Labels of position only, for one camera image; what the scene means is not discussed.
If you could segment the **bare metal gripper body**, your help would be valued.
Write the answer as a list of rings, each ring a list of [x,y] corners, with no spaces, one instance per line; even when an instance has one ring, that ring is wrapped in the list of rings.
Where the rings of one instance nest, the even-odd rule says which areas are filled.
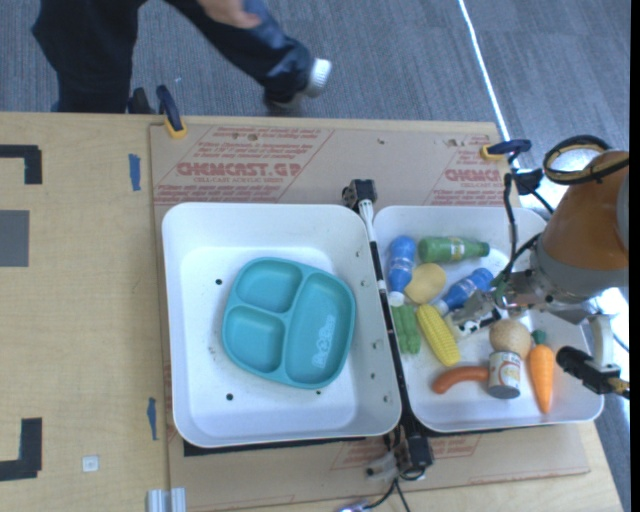
[[[504,310],[541,309],[554,302],[554,288],[538,271],[501,272],[493,281],[494,303]]]

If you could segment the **person's hand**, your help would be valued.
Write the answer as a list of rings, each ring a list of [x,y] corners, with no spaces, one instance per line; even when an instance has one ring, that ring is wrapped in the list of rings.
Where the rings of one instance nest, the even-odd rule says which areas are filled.
[[[198,0],[205,14],[215,22],[239,29],[258,27],[261,18],[245,10],[240,0]]]

